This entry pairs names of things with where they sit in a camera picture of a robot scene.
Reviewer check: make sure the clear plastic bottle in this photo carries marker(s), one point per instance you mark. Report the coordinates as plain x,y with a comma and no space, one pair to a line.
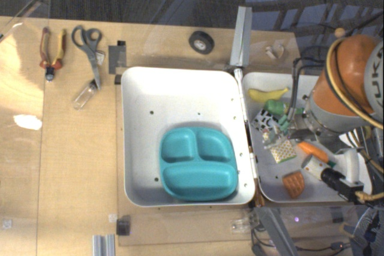
84,96

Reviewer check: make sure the grey scissors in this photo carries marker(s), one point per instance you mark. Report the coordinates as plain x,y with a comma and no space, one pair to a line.
91,51

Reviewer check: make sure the white plastic tray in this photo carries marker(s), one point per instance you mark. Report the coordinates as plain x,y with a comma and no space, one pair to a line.
270,183
168,93

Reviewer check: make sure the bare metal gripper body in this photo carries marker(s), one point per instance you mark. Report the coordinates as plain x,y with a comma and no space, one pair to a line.
303,133

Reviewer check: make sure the black tape roll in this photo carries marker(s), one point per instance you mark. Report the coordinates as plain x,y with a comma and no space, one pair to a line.
201,42

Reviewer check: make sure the yellow banana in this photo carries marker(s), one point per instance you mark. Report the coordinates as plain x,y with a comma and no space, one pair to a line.
264,95

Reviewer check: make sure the green bottle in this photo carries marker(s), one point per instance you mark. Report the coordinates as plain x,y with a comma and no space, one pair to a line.
276,106

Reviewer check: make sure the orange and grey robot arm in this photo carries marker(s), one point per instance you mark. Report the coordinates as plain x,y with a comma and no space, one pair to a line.
351,69

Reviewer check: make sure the blue divided plate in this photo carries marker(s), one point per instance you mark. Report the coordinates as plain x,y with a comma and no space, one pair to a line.
198,171

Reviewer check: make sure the crumpled pale paper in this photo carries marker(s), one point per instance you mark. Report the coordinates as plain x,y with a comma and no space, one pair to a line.
275,51

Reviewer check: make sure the black and white carton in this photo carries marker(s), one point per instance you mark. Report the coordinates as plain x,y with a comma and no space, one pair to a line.
264,121

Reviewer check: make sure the orange carrot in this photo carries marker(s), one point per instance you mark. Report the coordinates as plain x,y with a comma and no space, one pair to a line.
315,151

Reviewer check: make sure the orange bread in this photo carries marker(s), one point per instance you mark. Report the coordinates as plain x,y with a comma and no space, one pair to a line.
294,184

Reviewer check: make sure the red and yellow pliers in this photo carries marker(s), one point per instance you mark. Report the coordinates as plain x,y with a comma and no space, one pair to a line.
55,61

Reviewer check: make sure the white can with orange dots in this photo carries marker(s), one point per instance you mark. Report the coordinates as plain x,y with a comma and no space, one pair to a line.
312,166

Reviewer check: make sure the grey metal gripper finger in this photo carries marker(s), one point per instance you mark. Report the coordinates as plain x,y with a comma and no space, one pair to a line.
283,135
270,142

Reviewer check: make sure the black cylinder on white bracket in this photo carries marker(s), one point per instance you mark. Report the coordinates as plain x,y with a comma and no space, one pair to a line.
345,177

